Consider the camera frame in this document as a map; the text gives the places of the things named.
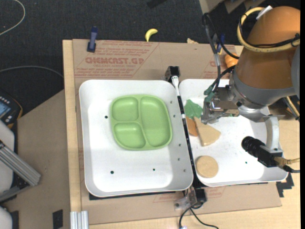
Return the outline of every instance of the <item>white cable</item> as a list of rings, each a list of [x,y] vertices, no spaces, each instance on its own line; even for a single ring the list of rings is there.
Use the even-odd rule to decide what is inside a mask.
[[[17,27],[18,25],[20,25],[20,23],[24,20],[24,17],[25,17],[25,7],[24,7],[24,5],[23,5],[20,1],[18,1],[18,0],[12,0],[12,1],[17,2],[17,3],[19,3],[19,4],[22,6],[22,9],[23,9],[23,17],[22,17],[22,19],[21,19],[17,24],[15,24],[14,26],[10,27],[10,28],[7,29],[6,31],[0,32],[0,36],[3,35],[3,34],[5,34],[5,33],[7,33],[7,32],[9,32],[10,30],[14,29],[14,28]]]
[[[49,69],[49,68],[43,67],[43,66],[34,66],[34,65],[31,65],[31,66],[17,66],[17,67],[11,67],[11,68],[7,68],[7,69],[0,70],[0,73],[5,72],[5,71],[11,71],[11,70],[17,70],[17,69],[26,69],[26,68],[36,68],[36,69],[43,69],[43,70],[52,71],[53,73],[56,73],[57,75],[59,75],[60,77],[63,78],[63,75],[60,74],[60,73],[58,73],[58,72],[55,71],[55,70],[52,70],[52,69]]]

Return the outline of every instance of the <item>yellow cable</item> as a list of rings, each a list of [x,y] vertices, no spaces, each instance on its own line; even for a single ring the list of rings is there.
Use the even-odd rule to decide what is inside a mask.
[[[252,8],[250,10],[248,10],[246,13],[244,13],[241,17],[241,25],[243,25],[245,19],[252,13],[257,12],[257,11],[261,11],[263,10],[263,7],[256,7],[256,8]],[[293,47],[296,47],[300,44],[300,39],[297,39],[293,42],[293,45],[291,43],[286,44],[286,45],[282,45],[279,47],[274,47],[274,48],[260,48],[260,47],[254,47],[251,46],[250,44],[248,44],[242,37],[242,32],[240,30],[240,27],[237,27],[237,38],[238,41],[248,50],[254,51],[254,52],[279,52],[279,51],[283,51],[283,50],[287,50]]]

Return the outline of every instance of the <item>white tray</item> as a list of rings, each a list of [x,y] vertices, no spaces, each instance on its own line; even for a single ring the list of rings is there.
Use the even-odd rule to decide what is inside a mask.
[[[193,182],[193,172],[174,87],[166,81],[88,80],[79,90],[85,184],[97,197],[177,191]],[[112,135],[110,105],[120,96],[148,94],[168,109],[173,137],[164,148],[131,151]]]
[[[205,98],[203,92],[214,80],[188,79],[179,85],[183,105],[190,99],[203,107]],[[220,86],[228,84],[221,80]],[[218,163],[219,171],[213,178],[204,178],[197,173],[199,180],[206,186],[261,183],[280,181],[286,178],[287,172],[278,167],[267,168],[242,148],[244,137],[252,136],[266,143],[267,132],[265,123],[255,123],[249,119],[238,117],[223,117],[219,122],[211,124],[221,132],[220,138],[209,146],[202,147],[198,137],[190,136],[193,158],[212,156]]]

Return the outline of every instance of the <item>tray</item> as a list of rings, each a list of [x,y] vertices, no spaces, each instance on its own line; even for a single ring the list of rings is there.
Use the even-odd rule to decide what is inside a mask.
[[[180,83],[179,90],[183,105],[190,99],[203,107],[205,98],[203,92],[214,80],[187,79]],[[220,86],[225,86],[229,80],[221,80]],[[193,158],[211,156],[218,163],[218,173],[213,178],[204,178],[197,172],[199,180],[209,187],[224,185],[261,183],[281,181],[287,177],[287,172],[278,167],[267,168],[251,156],[241,146],[244,137],[252,136],[266,142],[267,131],[265,123],[255,123],[249,119],[238,117],[223,117],[219,122],[210,124],[221,132],[219,139],[202,147],[200,139],[190,136]]]
[[[152,150],[172,139],[171,120],[164,101],[152,95],[128,95],[113,100],[111,125],[119,146],[129,150]]]
[[[120,147],[109,118],[114,99],[152,95],[168,110],[172,139],[155,150]],[[88,80],[80,89],[85,184],[97,197],[187,189],[193,172],[174,87],[166,81]]]

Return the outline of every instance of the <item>blue clamp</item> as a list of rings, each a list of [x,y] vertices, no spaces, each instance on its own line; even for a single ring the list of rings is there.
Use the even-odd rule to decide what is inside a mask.
[[[93,26],[91,28],[91,33],[90,33],[90,42],[88,42],[88,47],[87,47],[87,51],[88,52],[95,52],[95,46],[96,46],[95,40],[96,40],[96,37],[97,37],[97,27]]]

